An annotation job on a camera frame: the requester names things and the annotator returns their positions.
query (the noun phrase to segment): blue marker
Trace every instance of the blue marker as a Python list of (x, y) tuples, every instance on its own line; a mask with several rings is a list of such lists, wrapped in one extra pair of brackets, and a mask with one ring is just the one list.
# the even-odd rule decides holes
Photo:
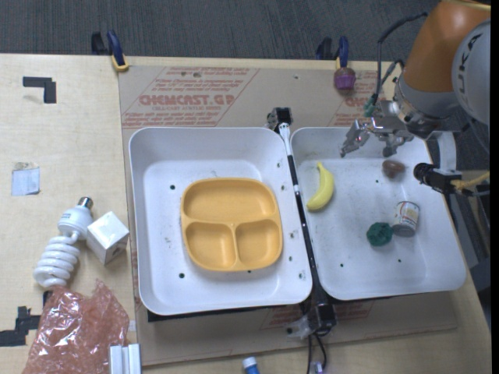
[(253, 356), (245, 358), (242, 361), (242, 367), (244, 367), (246, 374), (260, 374), (257, 368), (257, 360)]

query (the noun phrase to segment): can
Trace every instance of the can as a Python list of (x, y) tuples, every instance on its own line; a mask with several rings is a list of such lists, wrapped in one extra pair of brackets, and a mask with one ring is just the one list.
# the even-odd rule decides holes
[(395, 235), (412, 237), (416, 233), (419, 206), (411, 201), (401, 201), (395, 207), (395, 221), (391, 228)]

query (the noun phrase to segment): banana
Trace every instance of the banana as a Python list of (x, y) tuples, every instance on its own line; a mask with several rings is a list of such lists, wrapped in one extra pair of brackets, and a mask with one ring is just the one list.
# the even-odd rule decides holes
[(324, 208), (333, 196), (334, 191), (333, 174), (322, 165), (322, 162), (317, 162), (317, 167), (319, 169), (319, 188), (306, 203), (306, 208), (310, 211)]

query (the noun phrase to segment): wooden table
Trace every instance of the wooden table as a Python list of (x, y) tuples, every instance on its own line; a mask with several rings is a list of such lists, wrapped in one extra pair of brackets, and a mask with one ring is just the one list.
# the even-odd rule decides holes
[[(334, 70), (333, 62), (219, 58), (128, 57), (132, 65), (177, 65)], [(353, 62), (354, 69), (375, 69), (374, 62)], [(48, 239), (58, 234), (62, 212), (81, 196), (91, 196), (95, 218), (112, 210), (127, 224), (126, 181), (119, 113), (118, 74), (109, 57), (71, 55), (0, 55), (0, 330), (12, 330), (18, 306), (41, 313), (41, 289), (32, 271)], [(23, 87), (23, 76), (57, 81), (57, 104), (44, 104), (43, 92)], [(41, 171), (37, 195), (11, 196), (16, 163)], [(91, 295), (96, 278), (115, 293), (134, 318), (129, 252), (107, 266), (82, 248), (71, 288)], [(420, 335), (366, 340), (327, 347), (333, 373), (488, 373), (492, 372), (491, 336), (468, 273), (465, 284), (450, 292), (458, 327)], [(0, 371), (18, 373), (26, 364), (27, 345), (0, 348)], [(129, 333), (135, 341), (135, 333)], [(260, 372), (305, 372), (307, 349), (259, 355)], [(320, 359), (319, 351), (314, 358)], [(144, 368), (150, 373), (241, 372), (241, 356)]]

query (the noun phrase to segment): pink plastic bag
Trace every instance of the pink plastic bag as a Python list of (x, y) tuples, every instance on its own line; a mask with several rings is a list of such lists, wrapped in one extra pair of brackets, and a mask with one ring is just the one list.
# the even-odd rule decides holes
[(56, 286), (40, 317), (23, 374), (107, 373), (108, 349), (125, 345), (129, 317), (100, 280), (90, 298)]

